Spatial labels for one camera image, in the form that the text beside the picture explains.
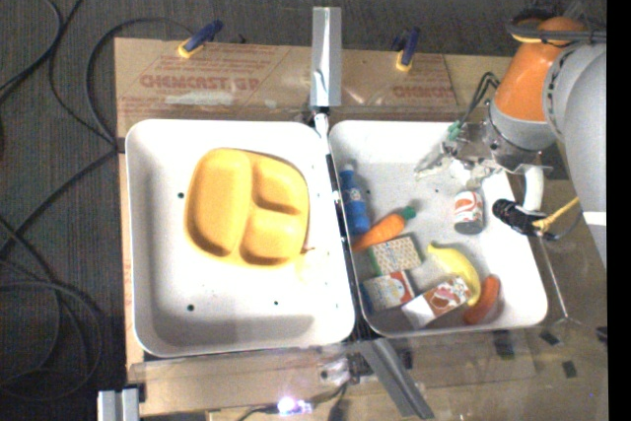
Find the toy carrot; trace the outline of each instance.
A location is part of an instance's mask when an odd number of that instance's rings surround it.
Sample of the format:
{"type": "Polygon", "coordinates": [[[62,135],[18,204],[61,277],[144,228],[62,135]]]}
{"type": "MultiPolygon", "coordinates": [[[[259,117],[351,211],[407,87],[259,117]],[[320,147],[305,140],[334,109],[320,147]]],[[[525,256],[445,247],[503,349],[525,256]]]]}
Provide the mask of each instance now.
{"type": "Polygon", "coordinates": [[[416,211],[409,206],[405,207],[400,213],[388,214],[352,244],[353,252],[394,239],[403,231],[405,223],[415,216],[416,211]]]}
{"type": "Polygon", "coordinates": [[[464,322],[466,324],[477,324],[481,322],[491,312],[499,296],[500,278],[495,274],[491,274],[482,281],[480,299],[462,315],[464,322]]]}

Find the gray carpet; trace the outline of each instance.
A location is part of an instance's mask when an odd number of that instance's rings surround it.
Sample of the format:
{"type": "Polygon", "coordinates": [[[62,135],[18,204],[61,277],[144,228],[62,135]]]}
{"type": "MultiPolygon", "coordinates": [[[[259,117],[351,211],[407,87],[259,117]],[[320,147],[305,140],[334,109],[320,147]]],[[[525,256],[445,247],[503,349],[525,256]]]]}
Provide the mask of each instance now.
{"type": "MultiPolygon", "coordinates": [[[[65,20],[77,0],[51,1],[65,20]]],[[[218,41],[243,35],[252,43],[310,45],[312,7],[338,6],[347,48],[388,50],[402,30],[417,26],[421,51],[508,56],[517,43],[504,24],[532,1],[84,0],[55,48],[54,66],[46,61],[10,82],[46,49],[55,18],[43,0],[0,0],[0,419],[95,419],[96,392],[125,384],[117,162],[107,155],[112,147],[67,110],[97,129],[84,76],[93,47],[108,30],[135,18],[164,17],[192,29],[219,18],[225,27],[218,41]],[[50,279],[84,302],[61,288],[51,291],[43,284],[50,279]],[[80,387],[55,401],[16,397],[55,396],[74,386],[80,387]]],[[[606,21],[607,0],[538,0],[537,6],[563,12],[573,3],[595,27],[606,21]]],[[[146,23],[120,34],[183,38],[185,31],[173,23],[146,23]]],[[[113,130],[111,53],[111,44],[104,44],[92,91],[113,130]]]]}

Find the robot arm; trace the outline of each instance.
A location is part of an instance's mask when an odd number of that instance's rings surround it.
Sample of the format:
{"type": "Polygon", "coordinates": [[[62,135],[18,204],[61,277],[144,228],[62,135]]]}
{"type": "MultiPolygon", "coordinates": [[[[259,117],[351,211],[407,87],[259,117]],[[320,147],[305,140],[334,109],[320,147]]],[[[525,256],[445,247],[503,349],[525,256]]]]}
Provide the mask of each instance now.
{"type": "MultiPolygon", "coordinates": [[[[580,26],[559,17],[538,28],[566,33],[580,26]]],[[[538,152],[556,140],[563,143],[583,216],[606,268],[606,43],[524,42],[497,88],[484,125],[483,142],[494,162],[525,174],[526,180],[528,171],[532,178],[537,170],[533,163],[538,152]]],[[[536,191],[520,209],[531,215],[531,222],[538,218],[538,209],[532,208],[537,204],[531,203],[537,202],[536,191]]],[[[503,216],[508,216],[506,208],[503,216]]]]}

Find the cardboard board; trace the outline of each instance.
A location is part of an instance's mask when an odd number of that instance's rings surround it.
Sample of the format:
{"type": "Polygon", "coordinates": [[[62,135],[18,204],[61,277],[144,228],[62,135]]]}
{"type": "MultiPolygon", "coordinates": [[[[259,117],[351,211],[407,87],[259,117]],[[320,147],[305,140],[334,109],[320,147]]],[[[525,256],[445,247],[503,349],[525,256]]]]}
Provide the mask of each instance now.
{"type": "MultiPolygon", "coordinates": [[[[309,47],[206,43],[186,59],[181,41],[114,42],[117,134],[148,118],[293,119],[309,110],[309,47]]],[[[347,114],[448,120],[457,101],[445,57],[417,53],[407,72],[397,53],[345,49],[342,107],[347,114]]]]}

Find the small can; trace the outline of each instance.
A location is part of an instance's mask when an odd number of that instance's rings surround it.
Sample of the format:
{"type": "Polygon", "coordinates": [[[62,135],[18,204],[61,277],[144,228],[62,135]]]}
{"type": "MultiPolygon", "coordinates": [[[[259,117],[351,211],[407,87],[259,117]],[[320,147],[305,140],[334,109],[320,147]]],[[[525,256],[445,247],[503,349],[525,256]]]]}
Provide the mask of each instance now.
{"type": "Polygon", "coordinates": [[[454,228],[466,235],[475,235],[484,228],[484,201],[477,191],[461,191],[456,195],[454,228]]]}

